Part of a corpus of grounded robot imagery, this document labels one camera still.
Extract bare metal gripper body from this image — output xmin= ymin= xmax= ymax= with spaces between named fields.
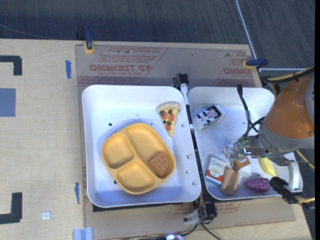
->
xmin=242 ymin=135 xmax=274 ymax=159

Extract white crinkled packet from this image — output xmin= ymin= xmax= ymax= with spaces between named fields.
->
xmin=222 ymin=143 xmax=241 ymax=163

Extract brown and white packet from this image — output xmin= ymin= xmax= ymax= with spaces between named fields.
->
xmin=230 ymin=155 xmax=252 ymax=177

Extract white plastic tray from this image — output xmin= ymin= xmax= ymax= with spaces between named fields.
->
xmin=186 ymin=86 xmax=304 ymax=201
xmin=81 ymin=84 xmax=203 ymax=209

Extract yellow banana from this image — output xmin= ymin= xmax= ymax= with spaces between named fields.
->
xmin=258 ymin=156 xmax=278 ymax=178

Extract blue and red carton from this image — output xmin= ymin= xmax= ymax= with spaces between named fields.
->
xmin=204 ymin=155 xmax=227 ymax=187

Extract copper can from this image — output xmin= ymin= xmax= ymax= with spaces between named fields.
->
xmin=219 ymin=166 xmax=241 ymax=196

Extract purple grapes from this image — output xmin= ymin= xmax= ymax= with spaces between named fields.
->
xmin=243 ymin=177 xmax=271 ymax=193

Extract cow print milk carton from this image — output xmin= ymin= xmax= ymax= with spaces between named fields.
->
xmin=191 ymin=103 xmax=226 ymax=132

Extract thin black and white rod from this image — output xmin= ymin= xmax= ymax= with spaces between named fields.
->
xmin=179 ymin=83 xmax=209 ymax=202

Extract brown waffle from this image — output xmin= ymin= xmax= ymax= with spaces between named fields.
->
xmin=147 ymin=151 xmax=170 ymax=178

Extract pizza slice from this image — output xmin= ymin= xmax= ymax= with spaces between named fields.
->
xmin=156 ymin=101 xmax=182 ymax=138

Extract orange divided plate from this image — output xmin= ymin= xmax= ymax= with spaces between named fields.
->
xmin=100 ymin=122 xmax=177 ymax=196

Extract brown cardboard board red print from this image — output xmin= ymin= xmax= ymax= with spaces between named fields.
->
xmin=75 ymin=43 xmax=297 ymax=236

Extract black cylinder on white bracket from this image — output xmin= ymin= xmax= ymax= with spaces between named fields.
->
xmin=268 ymin=160 xmax=305 ymax=205

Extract black block with thin wires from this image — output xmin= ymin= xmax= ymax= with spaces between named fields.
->
xmin=201 ymin=196 xmax=218 ymax=220
xmin=172 ymin=73 xmax=190 ymax=89

